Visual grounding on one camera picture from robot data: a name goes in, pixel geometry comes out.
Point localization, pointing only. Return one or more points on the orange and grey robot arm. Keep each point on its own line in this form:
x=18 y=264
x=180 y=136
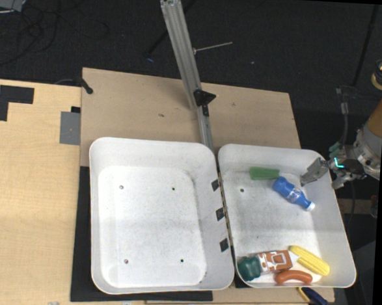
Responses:
x=375 y=125

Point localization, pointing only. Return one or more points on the brown and white carton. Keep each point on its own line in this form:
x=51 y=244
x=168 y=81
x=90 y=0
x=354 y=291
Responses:
x=276 y=260

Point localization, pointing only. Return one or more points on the orange sausage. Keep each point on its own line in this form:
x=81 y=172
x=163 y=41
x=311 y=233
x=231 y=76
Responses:
x=293 y=277

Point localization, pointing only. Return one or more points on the white plastic tray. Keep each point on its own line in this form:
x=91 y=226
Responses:
x=150 y=224
x=270 y=226

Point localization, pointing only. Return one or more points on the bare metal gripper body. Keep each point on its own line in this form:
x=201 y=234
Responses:
x=353 y=166

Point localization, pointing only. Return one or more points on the yellow corn cob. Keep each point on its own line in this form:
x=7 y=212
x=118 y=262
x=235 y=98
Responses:
x=310 y=260

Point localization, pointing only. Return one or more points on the brown flat board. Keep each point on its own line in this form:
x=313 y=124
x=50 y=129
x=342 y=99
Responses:
x=138 y=112

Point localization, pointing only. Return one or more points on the blue plastic bottle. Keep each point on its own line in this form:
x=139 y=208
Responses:
x=287 y=190

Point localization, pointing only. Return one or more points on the dark green bell pepper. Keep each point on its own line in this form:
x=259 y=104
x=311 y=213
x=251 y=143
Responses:
x=249 y=268

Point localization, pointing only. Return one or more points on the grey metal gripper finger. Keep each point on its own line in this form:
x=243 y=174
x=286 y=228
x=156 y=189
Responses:
x=313 y=173
x=338 y=183

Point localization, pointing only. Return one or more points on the green ridged toy vegetable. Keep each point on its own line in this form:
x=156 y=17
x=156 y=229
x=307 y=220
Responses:
x=264 y=173

